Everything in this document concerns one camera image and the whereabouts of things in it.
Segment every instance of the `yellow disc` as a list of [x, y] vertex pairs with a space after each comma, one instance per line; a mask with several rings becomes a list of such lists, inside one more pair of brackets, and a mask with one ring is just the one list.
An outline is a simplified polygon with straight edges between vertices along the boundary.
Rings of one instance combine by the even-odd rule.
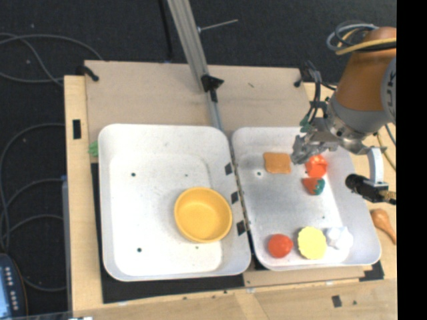
[[308, 259], [321, 259], [327, 247], [325, 235], [315, 227], [304, 227], [298, 233], [298, 249]]
[[175, 222], [187, 239], [210, 243], [223, 239], [232, 226], [232, 210], [226, 199], [213, 189], [185, 190], [175, 202]]

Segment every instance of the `black floor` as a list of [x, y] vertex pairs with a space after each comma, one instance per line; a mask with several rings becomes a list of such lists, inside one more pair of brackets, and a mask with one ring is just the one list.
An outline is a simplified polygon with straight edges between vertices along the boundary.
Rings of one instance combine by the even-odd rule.
[[[343, 21], [361, 20], [396, 26], [397, 0], [190, 0], [200, 27], [238, 19], [238, 23], [201, 34], [209, 64], [301, 67], [310, 60], [324, 81], [340, 79], [347, 56], [337, 57], [326, 37]], [[172, 62], [185, 58], [171, 29]], [[0, 0], [0, 73], [19, 79], [47, 79], [22, 41], [14, 35], [52, 34], [93, 47], [104, 59], [165, 61], [167, 37], [158, 0]], [[27, 38], [54, 77], [74, 74], [89, 49], [66, 40]], [[66, 176], [63, 90], [56, 83], [22, 83], [0, 77], [0, 163], [5, 199], [41, 179], [9, 205], [9, 228], [36, 215], [62, 214], [61, 182]], [[28, 127], [54, 123], [29, 130]], [[21, 274], [41, 288], [65, 284], [64, 236], [57, 218], [34, 219], [6, 236], [3, 248]], [[40, 291], [27, 285], [30, 314], [67, 310], [64, 291]]]

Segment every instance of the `empty white tray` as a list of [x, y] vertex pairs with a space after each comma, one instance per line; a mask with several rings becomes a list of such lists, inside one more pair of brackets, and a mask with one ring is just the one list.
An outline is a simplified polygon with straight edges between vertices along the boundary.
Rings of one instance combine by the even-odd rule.
[[[213, 127], [114, 124], [99, 134], [103, 263], [121, 281], [237, 275], [251, 252], [230, 146]], [[190, 187], [221, 193], [233, 213], [228, 235], [215, 243], [181, 236], [175, 200]]]
[[[328, 170], [320, 195], [308, 194], [302, 185], [302, 178], [308, 177], [305, 165], [292, 165], [290, 174], [265, 170], [263, 154], [291, 154], [299, 131], [297, 127], [248, 127], [233, 134], [237, 174], [256, 257], [262, 265], [277, 271], [377, 262], [381, 246], [369, 210], [363, 198], [345, 186], [346, 177], [354, 173], [346, 150], [322, 154]], [[306, 226], [323, 231], [346, 226], [354, 236], [354, 244], [350, 250], [328, 247], [323, 259], [306, 259], [300, 255], [297, 243], [298, 231]], [[268, 253], [268, 239], [274, 233], [283, 233], [294, 241], [294, 248], [284, 258], [276, 259]]]

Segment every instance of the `metal pole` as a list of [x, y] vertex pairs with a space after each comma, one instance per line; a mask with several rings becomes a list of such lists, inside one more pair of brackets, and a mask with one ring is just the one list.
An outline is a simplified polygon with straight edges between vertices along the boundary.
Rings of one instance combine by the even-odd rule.
[[[187, 59], [199, 88], [204, 91], [201, 78], [204, 75], [209, 75], [209, 71], [207, 69], [205, 53], [201, 46], [199, 32], [194, 21], [189, 0], [167, 0], [167, 3], [171, 10], [173, 22], [175, 23], [179, 40], [181, 41], [185, 53], [185, 58]], [[207, 93], [206, 96], [212, 125], [223, 130], [217, 103], [211, 100], [211, 95], [209, 93]]]

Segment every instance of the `wooden spoon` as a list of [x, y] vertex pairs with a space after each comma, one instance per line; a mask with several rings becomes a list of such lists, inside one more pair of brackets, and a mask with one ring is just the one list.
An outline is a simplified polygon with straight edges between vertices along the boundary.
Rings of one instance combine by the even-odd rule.
[[390, 218], [388, 217], [387, 212], [383, 209], [376, 209], [371, 211], [372, 221], [374, 222], [375, 227], [383, 230], [387, 233], [393, 241], [393, 244], [397, 243], [396, 232], [394, 232], [391, 224]]

